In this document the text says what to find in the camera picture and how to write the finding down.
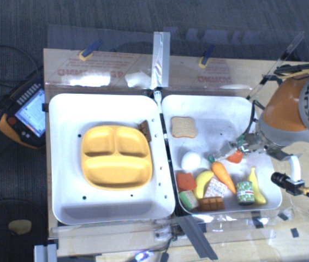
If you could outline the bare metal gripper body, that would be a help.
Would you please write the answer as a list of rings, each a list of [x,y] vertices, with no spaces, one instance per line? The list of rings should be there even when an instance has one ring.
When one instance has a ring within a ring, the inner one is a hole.
[[[258,133],[247,133],[236,139],[236,147],[243,154],[263,153],[268,149],[269,143]]]

